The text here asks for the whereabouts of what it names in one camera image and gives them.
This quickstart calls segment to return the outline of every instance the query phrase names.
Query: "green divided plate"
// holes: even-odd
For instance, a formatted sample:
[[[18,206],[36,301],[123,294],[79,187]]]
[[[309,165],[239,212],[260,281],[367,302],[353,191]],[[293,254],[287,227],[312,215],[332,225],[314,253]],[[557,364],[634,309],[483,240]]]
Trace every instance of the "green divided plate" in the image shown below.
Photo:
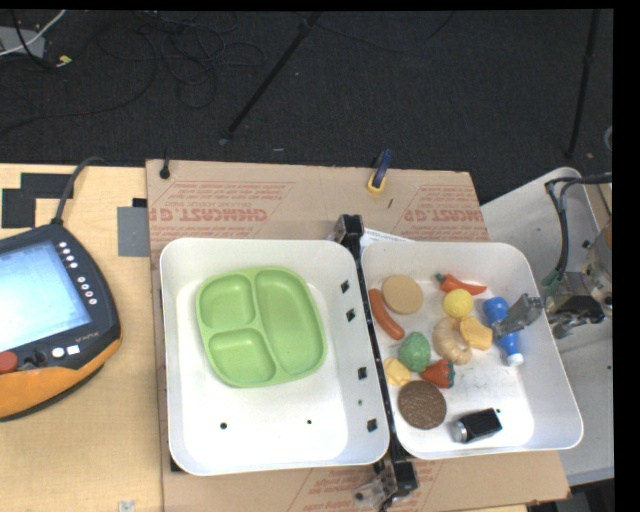
[[[306,282],[281,267],[254,267],[207,279],[196,314],[211,367],[227,384],[258,387],[306,377],[327,342]]]

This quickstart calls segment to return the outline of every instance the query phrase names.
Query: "toy hot dog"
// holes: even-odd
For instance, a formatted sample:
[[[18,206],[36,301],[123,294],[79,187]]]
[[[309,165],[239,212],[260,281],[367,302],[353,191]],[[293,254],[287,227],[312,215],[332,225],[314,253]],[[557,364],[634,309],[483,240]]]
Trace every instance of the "toy hot dog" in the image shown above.
[[[404,329],[391,318],[382,300],[382,292],[380,290],[377,288],[371,288],[369,290],[369,303],[371,304],[371,312],[380,327],[394,340],[404,338]]]

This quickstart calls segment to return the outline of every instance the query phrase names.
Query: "red button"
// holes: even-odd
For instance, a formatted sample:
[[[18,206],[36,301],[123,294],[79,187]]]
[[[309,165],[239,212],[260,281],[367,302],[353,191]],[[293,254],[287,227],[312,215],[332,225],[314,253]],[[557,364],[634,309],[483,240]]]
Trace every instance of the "red button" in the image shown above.
[[[18,356],[15,352],[0,352],[0,375],[15,372],[18,369]]]

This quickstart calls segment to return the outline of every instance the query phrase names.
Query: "yellow toy lemon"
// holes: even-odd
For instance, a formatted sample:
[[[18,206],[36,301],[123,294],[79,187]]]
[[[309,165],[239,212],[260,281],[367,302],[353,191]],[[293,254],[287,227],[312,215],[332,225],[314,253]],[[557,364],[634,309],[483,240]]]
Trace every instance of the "yellow toy lemon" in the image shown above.
[[[444,296],[442,308],[450,317],[463,318],[473,309],[473,296],[462,288],[451,290]]]

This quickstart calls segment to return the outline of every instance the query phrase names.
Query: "round tan cookie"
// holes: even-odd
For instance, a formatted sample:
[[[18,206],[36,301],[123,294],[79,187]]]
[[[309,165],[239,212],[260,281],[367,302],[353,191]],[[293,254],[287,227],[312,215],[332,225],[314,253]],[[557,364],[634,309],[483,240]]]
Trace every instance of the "round tan cookie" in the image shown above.
[[[404,274],[396,274],[385,279],[381,291],[385,305],[400,315],[415,313],[424,300],[420,285]]]
[[[429,430],[444,421],[447,403],[434,384],[426,380],[413,380],[400,389],[398,409],[409,425]]]

